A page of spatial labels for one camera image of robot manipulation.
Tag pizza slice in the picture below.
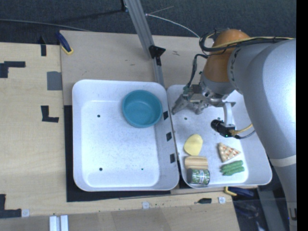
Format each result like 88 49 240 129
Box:
217 142 242 163

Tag blue bowl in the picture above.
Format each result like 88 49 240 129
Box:
121 90 164 129

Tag white plastic tray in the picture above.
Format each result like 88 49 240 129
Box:
166 84 273 189
71 79 180 193

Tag pale wood board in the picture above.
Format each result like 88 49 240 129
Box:
59 30 258 203

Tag black cylinder on white bracket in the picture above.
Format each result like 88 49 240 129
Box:
210 101 238 138

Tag yellow potato crisp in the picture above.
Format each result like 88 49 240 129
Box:
183 133 204 156

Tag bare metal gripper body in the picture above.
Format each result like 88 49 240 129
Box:
183 84 228 108

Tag tan bread roll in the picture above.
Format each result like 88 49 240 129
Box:
184 155 209 170

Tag green printed can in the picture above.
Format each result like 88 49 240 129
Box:
186 168 211 186

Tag green bean pods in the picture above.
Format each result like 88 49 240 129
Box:
220 160 245 177

